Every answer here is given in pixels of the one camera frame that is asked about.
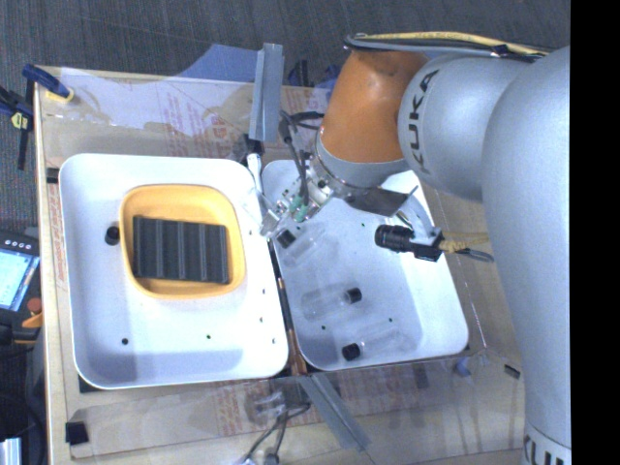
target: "black cable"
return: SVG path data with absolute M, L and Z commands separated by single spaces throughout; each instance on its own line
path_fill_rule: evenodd
M 459 255 L 466 255 L 479 262 L 493 263 L 495 259 L 489 253 L 482 252 L 480 250 L 472 250 L 471 248 L 463 248 L 462 250 L 456 250 L 454 253 Z
M 299 411 L 295 412 L 294 414 L 290 414 L 289 410 L 286 410 L 284 413 L 280 414 L 278 416 L 278 418 L 276 419 L 276 421 L 273 423 L 273 425 L 271 425 L 271 427 L 269 427 L 264 433 L 263 435 L 252 445 L 252 447 L 250 448 L 250 450 L 245 453 L 245 455 L 243 456 L 243 459 L 241 461 L 241 463 L 245 463 L 247 460 L 249 460 L 250 458 L 252 458 L 252 455 L 254 454 L 254 451 L 257 450 L 257 448 L 261 445 L 261 443 L 268 438 L 271 433 L 277 429 L 278 427 L 282 427 L 282 430 L 280 431 L 279 435 L 278 435 L 278 441 L 277 441 L 277 448 L 276 448 L 276 453 L 277 451 L 280 449 L 280 445 L 282 444 L 282 440 L 284 439 L 284 431 L 285 431 L 285 427 L 287 425 L 287 422 L 290 419 L 294 419 L 295 417 L 307 412 L 308 410 L 310 410 L 310 404 L 305 405 L 304 407 L 301 407 L 299 409 Z
M 500 49 L 500 46 L 481 44 L 471 41 L 459 39 L 428 39 L 428 38 L 408 38 L 408 39 L 366 39 L 364 36 L 347 36 L 344 40 L 345 47 L 357 50 L 372 51 L 439 51 L 442 53 L 456 52 L 469 53 L 481 56 L 492 56 Z M 538 46 L 536 50 L 540 52 L 534 53 L 517 53 L 507 51 L 503 54 L 505 58 L 535 61 L 542 58 L 545 53 L 549 53 L 549 48 Z
M 306 124 L 305 122 L 297 122 L 297 126 L 312 129 L 313 131 L 319 131 L 319 126 L 313 126 L 312 124 Z
M 26 413 L 32 418 L 32 420 L 34 420 L 35 428 L 39 431 L 39 441 L 41 445 L 39 449 L 39 456 L 37 458 L 37 461 L 34 463 L 36 463 L 37 465 L 41 465 L 44 462 L 44 459 L 46 458 L 46 455 L 47 455 L 46 429 L 44 428 L 43 423 L 41 422 L 41 419 L 39 418 L 37 413 L 30 407 L 30 405 L 28 405 L 28 403 L 26 403 L 20 397 L 15 396 L 14 394 L 0 391 L 0 399 L 3 399 L 13 404 L 17 404 L 18 406 L 20 406 L 22 409 L 26 411 Z M 22 432 L 29 431 L 29 430 L 30 430 L 30 427 L 26 427 L 23 431 L 19 432 L 18 434 L 21 434 Z
M 306 112 L 298 112 L 295 113 L 291 116 L 291 120 L 294 123 L 294 131 L 297 133 L 297 127 L 296 126 L 301 126 L 301 127 L 306 127 L 309 129 L 313 129 L 313 130 L 318 130 L 319 128 L 317 128 L 316 126 L 311 126 L 310 124 L 305 124 L 302 123 L 302 121 L 304 120 L 312 120 L 312 119 L 321 119 L 324 117 L 324 114 L 316 112 L 314 110 L 310 110 L 310 111 L 306 111 Z M 302 176 L 302 181 L 304 181 L 304 194 L 303 194 L 303 204 L 308 206 L 308 203 L 310 202 L 310 192 L 308 190 L 308 183 L 306 182 L 306 161 L 305 161 L 305 155 L 304 152 L 302 150 L 299 150 L 299 161 L 301 163 L 301 168 L 303 171 L 303 176 Z
M 278 124 L 278 132 L 280 133 L 283 142 L 291 151 L 291 155 L 295 166 L 297 167 L 297 172 L 299 173 L 300 178 L 299 195 L 302 197 L 303 204 L 307 206 L 310 202 L 310 192 L 308 191 L 308 183 L 306 181 L 305 159 L 301 153 L 297 153 L 295 151 L 295 147 L 293 146 L 293 138 L 291 137 L 291 132 L 289 131 L 290 128 L 293 128 L 293 131 L 296 134 L 298 133 L 296 122 L 283 110 L 280 110 L 280 115 L 282 116 L 282 120 Z

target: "blue object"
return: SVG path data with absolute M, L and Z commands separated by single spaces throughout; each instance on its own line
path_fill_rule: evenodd
M 212 45 L 178 76 L 181 78 L 254 82 L 258 52 L 235 46 Z
M 32 64 L 26 64 L 21 71 L 21 74 L 26 78 L 34 82 L 38 82 L 41 86 L 45 87 L 52 93 L 59 95 L 63 98 L 69 98 L 71 90 L 62 84 L 56 77 L 50 73 L 40 69 Z
M 340 76 L 341 68 L 336 65 L 330 65 L 325 69 L 325 75 L 322 81 L 317 84 L 317 88 L 329 90 L 327 92 L 327 101 L 331 98 L 331 93 L 333 93 L 333 88 L 336 85 L 336 80 L 338 80 L 338 76 Z
M 32 119 L 32 107 L 13 91 L 7 91 L 0 86 L 0 113 L 11 117 L 18 112 Z

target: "black cylindrical object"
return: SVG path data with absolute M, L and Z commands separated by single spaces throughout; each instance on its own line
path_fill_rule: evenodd
M 413 237 L 415 233 L 409 228 L 383 224 L 375 231 L 375 244 L 394 252 L 412 252 L 415 248 L 411 242 Z
M 106 231 L 106 243 L 110 246 L 118 244 L 120 241 L 120 230 L 116 226 L 110 226 Z

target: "white tray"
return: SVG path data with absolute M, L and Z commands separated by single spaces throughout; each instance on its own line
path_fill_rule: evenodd
M 104 236 L 123 197 L 147 184 L 199 184 L 236 212 L 246 276 L 216 297 L 169 300 L 141 293 L 121 246 Z M 137 388 L 270 377 L 288 344 L 254 179 L 219 159 L 79 154 L 60 171 L 60 195 L 77 371 L 96 388 Z
M 265 195 L 276 202 L 296 178 L 293 162 L 272 162 L 263 171 Z M 416 185 L 419 180 L 408 171 L 384 187 L 409 193 Z M 421 188 L 415 195 L 428 211 Z M 332 199 L 292 229 L 293 245 L 276 244 L 299 348 L 321 370 L 444 357 L 467 344 L 469 332 L 446 258 L 433 263 L 380 248 L 374 234 L 381 224 L 403 225 Z M 319 319 L 306 317 L 305 302 L 352 287 L 361 290 L 362 301 Z M 375 335 L 383 339 L 369 339 Z M 361 341 L 368 341 L 368 351 L 344 359 L 342 347 Z

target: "wire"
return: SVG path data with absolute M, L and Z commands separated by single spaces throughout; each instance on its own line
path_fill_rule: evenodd
M 504 42 L 494 38 L 460 33 L 457 31 L 421 31 L 411 33 L 386 33 L 348 36 L 345 45 L 358 48 L 375 48 L 403 51 L 456 51 L 482 55 L 497 55 L 502 47 L 521 57 L 540 58 L 550 50 Z
M 482 252 L 480 250 L 472 250 L 471 248 L 464 248 L 455 252 L 458 255 L 466 255 L 479 262 L 492 263 L 495 262 L 493 256 L 489 253 Z
M 275 429 L 277 429 L 278 427 L 281 427 L 281 430 L 278 434 L 278 438 L 277 438 L 277 442 L 276 442 L 276 449 L 275 449 L 275 453 L 278 452 L 278 450 L 280 449 L 280 445 L 282 445 L 282 441 L 284 440 L 284 432 L 286 430 L 286 425 L 288 423 L 289 420 L 294 419 L 295 417 L 307 412 L 308 410 L 310 410 L 311 405 L 307 404 L 304 407 L 301 407 L 300 409 L 298 409 L 297 412 L 291 414 L 289 413 L 289 410 L 285 410 L 282 414 L 280 414 L 278 416 L 278 418 L 276 419 L 276 421 L 273 423 L 273 425 L 271 425 L 271 427 L 269 427 L 264 433 L 263 435 L 252 445 L 252 447 L 248 450 L 247 453 L 245 453 L 245 455 L 243 456 L 241 463 L 245 463 L 246 461 L 248 461 L 250 458 L 252 458 L 252 455 L 254 454 L 254 451 L 257 450 L 257 448 L 261 445 L 261 443 L 268 438 Z
M 293 157 L 295 166 L 297 167 L 297 172 L 299 173 L 300 178 L 299 195 L 302 198 L 303 204 L 305 206 L 308 206 L 310 202 L 310 192 L 308 190 L 308 182 L 306 181 L 306 160 L 302 150 L 299 150 L 299 153 L 295 151 L 290 129 L 293 129 L 296 135 L 299 133 L 297 126 L 309 129 L 318 129 L 316 126 L 302 123 L 302 121 L 318 119 L 323 117 L 324 115 L 316 111 L 298 112 L 290 115 L 284 110 L 280 110 L 280 115 L 282 116 L 282 120 L 278 124 L 278 132 L 282 137 L 282 141 L 289 147 L 289 150 L 291 151 L 291 155 Z
M 439 249 L 446 253 L 458 253 L 469 249 L 473 244 L 486 243 L 489 240 L 486 232 L 444 232 L 444 237 L 452 237 L 439 243 Z

